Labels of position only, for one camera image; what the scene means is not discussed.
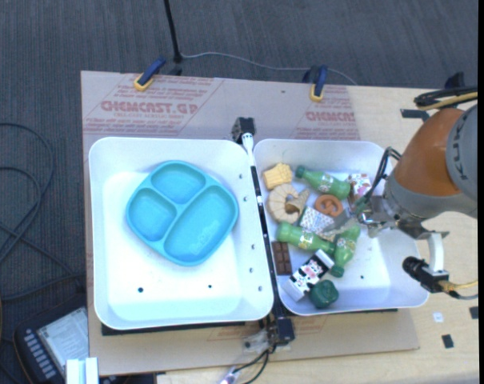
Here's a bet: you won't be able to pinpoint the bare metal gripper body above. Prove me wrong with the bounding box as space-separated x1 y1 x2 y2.
359 195 450 240

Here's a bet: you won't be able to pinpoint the orange toy pretzel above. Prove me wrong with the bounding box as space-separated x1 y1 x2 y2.
314 194 345 218

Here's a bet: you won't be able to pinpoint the white patterned packet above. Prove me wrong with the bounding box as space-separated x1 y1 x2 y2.
298 206 335 240

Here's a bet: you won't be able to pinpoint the green plastic bottle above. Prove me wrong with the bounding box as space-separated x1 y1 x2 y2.
294 165 352 201
330 225 362 278
275 222 337 254

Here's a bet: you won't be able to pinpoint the small printed white carton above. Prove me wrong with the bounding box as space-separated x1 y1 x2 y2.
346 173 373 212

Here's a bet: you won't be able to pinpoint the beige toy waffle cone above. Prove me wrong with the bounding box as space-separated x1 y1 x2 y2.
285 189 310 216

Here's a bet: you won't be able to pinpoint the white plastic tray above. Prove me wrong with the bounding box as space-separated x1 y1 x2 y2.
88 136 275 331
252 138 430 317

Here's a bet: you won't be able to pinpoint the white cow print carton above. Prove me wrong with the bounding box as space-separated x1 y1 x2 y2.
282 249 336 302

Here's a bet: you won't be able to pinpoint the beige toy croissant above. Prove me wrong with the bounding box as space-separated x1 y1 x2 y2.
266 182 306 225

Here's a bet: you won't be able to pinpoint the brown chocolate bar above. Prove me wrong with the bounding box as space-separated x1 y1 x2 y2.
270 240 294 277

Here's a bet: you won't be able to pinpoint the green toy bell pepper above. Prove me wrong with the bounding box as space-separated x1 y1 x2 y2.
309 279 341 310

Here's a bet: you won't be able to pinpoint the yellow toy fries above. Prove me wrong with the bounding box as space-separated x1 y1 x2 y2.
262 162 294 191

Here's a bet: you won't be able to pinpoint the thin black and white rod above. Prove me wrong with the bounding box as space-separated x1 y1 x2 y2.
241 133 287 320

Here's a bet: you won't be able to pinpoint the blue divided plate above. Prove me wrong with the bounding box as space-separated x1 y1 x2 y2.
125 160 240 268

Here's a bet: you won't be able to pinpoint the brown cardboard board red print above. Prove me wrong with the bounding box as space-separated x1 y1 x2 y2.
80 70 421 377

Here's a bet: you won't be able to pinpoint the black cylinder on white bracket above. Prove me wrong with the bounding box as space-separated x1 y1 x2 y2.
402 232 451 294

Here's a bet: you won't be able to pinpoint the black block with thin wires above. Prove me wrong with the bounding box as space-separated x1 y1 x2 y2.
230 116 256 142
265 317 297 346

